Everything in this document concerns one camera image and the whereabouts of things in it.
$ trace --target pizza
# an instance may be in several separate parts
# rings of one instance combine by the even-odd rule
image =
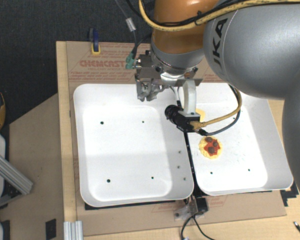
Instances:
[[[209,159],[216,159],[222,152],[222,144],[212,136],[203,137],[199,143],[201,153]]]

